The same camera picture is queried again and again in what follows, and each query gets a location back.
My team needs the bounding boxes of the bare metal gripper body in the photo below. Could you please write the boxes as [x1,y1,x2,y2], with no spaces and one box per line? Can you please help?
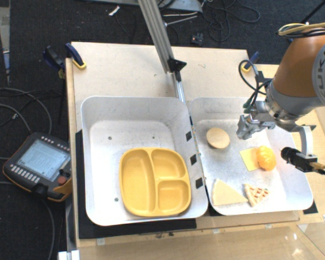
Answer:
[248,101,287,131]

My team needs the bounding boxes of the round tan biscuit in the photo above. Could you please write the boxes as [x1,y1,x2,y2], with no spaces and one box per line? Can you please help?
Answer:
[206,127,231,150]

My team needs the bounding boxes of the yellow cheese slice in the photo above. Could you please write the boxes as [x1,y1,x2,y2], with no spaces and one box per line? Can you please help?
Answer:
[239,147,261,172]

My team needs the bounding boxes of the yellow orange toy croissant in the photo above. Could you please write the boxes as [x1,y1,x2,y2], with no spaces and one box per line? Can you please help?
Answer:
[256,145,277,172]

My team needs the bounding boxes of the white plastic tray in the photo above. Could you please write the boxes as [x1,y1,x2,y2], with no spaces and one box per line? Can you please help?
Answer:
[189,96,314,216]
[80,95,209,226]

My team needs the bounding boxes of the toy pizza slice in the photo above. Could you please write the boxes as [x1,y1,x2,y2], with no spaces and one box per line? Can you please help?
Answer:
[243,183,270,207]

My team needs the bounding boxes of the beige triangular bread slice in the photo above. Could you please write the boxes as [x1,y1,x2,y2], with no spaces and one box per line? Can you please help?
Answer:
[211,178,249,207]

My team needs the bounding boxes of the yellow divided plate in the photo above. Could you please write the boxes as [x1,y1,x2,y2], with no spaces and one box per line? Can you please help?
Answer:
[119,147,192,218]

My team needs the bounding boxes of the pale wood board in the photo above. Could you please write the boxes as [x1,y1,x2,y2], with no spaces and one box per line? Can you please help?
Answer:
[70,41,301,248]

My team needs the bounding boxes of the black cylinder on white bracket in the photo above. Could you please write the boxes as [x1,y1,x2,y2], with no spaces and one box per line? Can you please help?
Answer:
[281,125,318,173]

